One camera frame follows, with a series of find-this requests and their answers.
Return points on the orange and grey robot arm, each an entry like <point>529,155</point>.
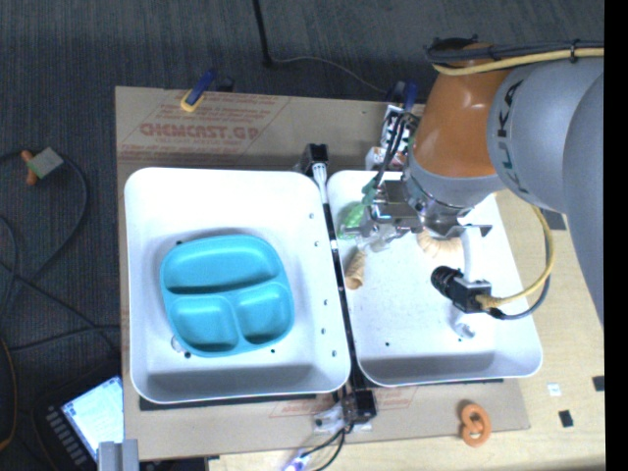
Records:
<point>539,130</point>

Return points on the beige ribbed doughnut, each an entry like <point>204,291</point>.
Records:
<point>439,249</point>

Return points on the green toy vegetable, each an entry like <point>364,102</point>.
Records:
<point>353,214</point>

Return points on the beige ribbed toy bread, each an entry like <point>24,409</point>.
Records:
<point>354,273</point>

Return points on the orange pretzel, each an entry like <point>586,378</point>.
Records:
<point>475,425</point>

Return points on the small clear plastic piece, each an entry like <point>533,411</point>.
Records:
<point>176,345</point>
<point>463,330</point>

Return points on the white plastic tray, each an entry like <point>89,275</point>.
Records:
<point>407,307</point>
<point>230,199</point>

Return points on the black cylinder on white bracket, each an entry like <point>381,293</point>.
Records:
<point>463,290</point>

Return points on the blue divided plate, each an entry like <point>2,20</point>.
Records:
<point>225,297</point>

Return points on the thin black and white rod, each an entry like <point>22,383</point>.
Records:
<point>340,282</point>

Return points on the small white and orange carton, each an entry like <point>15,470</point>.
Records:
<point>379,157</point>

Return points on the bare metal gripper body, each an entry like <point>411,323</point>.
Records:
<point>400,206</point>

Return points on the brown cardboard board red print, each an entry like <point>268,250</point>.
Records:
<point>206,130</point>

